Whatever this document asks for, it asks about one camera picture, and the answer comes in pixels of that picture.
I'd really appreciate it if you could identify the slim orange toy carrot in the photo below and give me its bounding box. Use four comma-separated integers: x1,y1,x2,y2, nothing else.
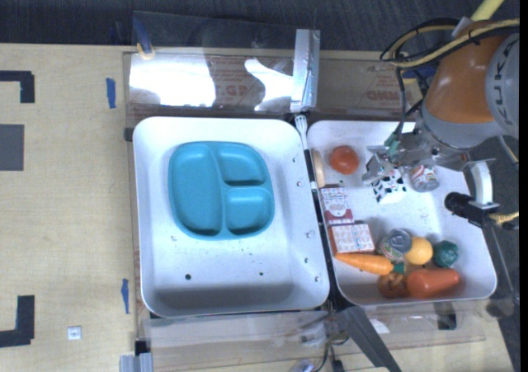
334,252,407,277

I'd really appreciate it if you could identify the brown toy pretzel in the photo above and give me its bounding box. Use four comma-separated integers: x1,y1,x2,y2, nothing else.
377,271,411,299

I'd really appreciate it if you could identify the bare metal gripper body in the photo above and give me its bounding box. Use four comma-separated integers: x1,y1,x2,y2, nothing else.
384,130,472,172

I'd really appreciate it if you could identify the red and white carton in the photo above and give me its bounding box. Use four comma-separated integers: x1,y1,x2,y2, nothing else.
319,184,356,227

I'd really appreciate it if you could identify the orange toy tomato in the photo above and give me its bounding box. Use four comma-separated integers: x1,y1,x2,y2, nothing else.
328,145,361,176

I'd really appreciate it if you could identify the orange and white carton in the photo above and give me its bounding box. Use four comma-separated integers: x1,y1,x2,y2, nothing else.
328,222,376,257

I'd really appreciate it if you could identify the black and white cow carton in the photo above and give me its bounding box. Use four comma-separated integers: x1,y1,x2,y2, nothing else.
370,169,408,205

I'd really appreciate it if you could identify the yellow toy lemon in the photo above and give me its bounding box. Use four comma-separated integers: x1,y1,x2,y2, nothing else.
403,236,434,266

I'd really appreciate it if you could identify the green toy broccoli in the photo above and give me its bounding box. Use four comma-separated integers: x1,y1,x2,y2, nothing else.
432,240,460,270

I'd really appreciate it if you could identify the thick orange toy carrot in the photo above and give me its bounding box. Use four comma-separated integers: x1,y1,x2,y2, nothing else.
406,267,461,299

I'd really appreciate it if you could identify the black cylinder on white bracket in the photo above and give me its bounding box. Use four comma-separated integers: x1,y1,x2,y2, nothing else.
444,160,502,228

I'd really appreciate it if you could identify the red and white small can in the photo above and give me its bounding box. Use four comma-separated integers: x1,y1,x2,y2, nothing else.
408,159,441,193

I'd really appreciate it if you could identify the blue divided plate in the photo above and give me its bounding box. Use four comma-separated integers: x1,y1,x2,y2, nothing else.
167,140,276,241

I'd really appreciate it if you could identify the small can with silver lid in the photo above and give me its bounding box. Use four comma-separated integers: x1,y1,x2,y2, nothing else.
376,228,413,263

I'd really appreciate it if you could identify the white plastic tray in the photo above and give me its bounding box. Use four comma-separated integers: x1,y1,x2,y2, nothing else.
132,115,332,319
306,119,498,308

